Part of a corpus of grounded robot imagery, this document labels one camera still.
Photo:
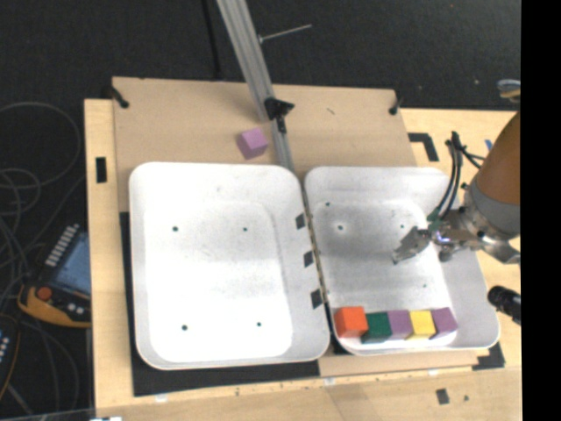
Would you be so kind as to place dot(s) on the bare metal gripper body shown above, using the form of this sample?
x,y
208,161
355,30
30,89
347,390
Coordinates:
x,y
464,233

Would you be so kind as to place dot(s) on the purple cube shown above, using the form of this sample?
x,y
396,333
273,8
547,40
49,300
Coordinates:
x,y
399,323
252,144
445,321

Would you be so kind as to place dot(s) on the black cylinder on white bracket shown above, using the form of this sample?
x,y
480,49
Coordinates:
x,y
506,301

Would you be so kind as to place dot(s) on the yellow cube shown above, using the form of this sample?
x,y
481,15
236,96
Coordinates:
x,y
422,323

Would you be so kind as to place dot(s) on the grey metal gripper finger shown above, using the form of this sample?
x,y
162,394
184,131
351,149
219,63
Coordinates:
x,y
420,237
402,252

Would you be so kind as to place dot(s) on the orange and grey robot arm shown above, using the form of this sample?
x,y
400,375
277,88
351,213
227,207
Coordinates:
x,y
499,173

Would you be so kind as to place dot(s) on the orange cube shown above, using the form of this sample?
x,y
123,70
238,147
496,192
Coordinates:
x,y
350,321

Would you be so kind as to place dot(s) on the white plastic tray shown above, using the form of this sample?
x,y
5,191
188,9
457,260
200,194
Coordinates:
x,y
372,261
219,270

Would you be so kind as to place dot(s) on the green cube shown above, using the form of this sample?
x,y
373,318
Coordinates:
x,y
378,325

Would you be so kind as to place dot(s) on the brown cardboard board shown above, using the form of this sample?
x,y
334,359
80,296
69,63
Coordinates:
x,y
184,121

